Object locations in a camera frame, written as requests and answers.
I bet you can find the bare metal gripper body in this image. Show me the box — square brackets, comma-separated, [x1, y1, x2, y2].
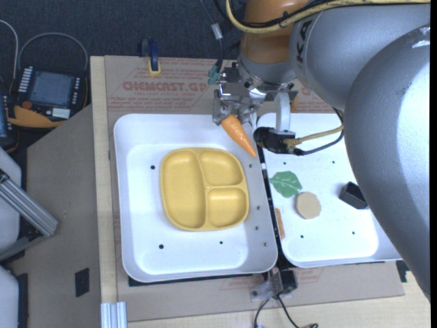
[214, 66, 298, 112]

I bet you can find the orange carrot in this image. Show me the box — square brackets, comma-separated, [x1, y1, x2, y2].
[221, 113, 258, 159]

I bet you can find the thin black and white rod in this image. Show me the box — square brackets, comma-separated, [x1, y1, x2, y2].
[255, 141, 285, 270]

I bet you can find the green lettuce leaf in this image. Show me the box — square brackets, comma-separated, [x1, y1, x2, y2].
[268, 170, 303, 199]

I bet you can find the yellow divided plate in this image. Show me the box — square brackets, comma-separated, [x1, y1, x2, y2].
[159, 147, 250, 232]

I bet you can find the beige round biscuit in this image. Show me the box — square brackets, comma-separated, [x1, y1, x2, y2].
[295, 191, 322, 221]

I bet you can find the white plastic tray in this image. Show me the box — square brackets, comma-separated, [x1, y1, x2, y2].
[256, 111, 404, 269]
[113, 113, 279, 284]

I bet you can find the black wedge block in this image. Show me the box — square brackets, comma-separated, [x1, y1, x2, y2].
[338, 181, 369, 210]

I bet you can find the brown cardboard board, red print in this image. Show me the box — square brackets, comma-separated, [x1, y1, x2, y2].
[104, 55, 406, 323]

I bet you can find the black cylinder on white bracket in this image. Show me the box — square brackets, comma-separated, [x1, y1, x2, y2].
[253, 92, 297, 155]

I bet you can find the black block with thin wires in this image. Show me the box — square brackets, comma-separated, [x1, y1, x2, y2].
[277, 269, 299, 296]

